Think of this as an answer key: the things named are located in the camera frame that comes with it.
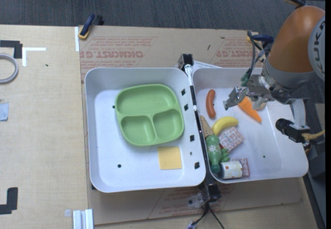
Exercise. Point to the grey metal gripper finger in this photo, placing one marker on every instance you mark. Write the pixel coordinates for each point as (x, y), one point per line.
(259, 104)
(234, 98)

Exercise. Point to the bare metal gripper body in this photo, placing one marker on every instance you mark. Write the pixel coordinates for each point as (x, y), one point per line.
(258, 87)

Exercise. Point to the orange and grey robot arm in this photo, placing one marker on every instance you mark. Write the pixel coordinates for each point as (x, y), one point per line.
(292, 47)

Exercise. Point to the orange carrot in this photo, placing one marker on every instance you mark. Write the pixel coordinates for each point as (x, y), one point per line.
(252, 111)

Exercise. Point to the red sausage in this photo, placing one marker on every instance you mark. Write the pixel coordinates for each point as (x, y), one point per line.
(210, 106)

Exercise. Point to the yellow banana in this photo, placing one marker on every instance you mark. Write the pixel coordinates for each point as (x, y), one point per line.
(223, 123)

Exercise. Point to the tan waffle cone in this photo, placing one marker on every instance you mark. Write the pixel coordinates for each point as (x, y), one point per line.
(206, 125)

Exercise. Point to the red and white packet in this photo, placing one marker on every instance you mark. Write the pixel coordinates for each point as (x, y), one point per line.
(246, 166)
(231, 138)

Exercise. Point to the thin black and white rod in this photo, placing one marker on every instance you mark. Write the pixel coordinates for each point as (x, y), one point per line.
(193, 98)

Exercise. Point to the white paper sheet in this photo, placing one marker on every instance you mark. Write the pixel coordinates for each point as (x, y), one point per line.
(207, 65)

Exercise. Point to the white plastic tray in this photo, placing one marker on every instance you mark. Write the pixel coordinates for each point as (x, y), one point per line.
(269, 150)
(137, 168)

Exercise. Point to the green bottle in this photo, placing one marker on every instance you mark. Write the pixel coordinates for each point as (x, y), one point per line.
(213, 151)

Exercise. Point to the green broccoli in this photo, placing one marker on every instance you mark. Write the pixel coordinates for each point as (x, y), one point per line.
(225, 155)

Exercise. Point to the white can with orange dots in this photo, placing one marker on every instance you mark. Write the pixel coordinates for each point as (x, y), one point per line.
(231, 169)

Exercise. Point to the yellow cheese slice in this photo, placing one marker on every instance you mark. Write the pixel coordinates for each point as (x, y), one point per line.
(169, 158)

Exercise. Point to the green divided plate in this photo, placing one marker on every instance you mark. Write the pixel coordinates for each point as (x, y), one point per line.
(144, 101)

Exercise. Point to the brown cardboard board red print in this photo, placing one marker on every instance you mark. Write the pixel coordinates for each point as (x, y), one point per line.
(155, 49)

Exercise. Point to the grey tape roll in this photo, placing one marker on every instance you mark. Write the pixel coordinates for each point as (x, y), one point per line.
(16, 69)

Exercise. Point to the black cylinder on white bracket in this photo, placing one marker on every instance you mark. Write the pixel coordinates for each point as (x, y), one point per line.
(297, 132)

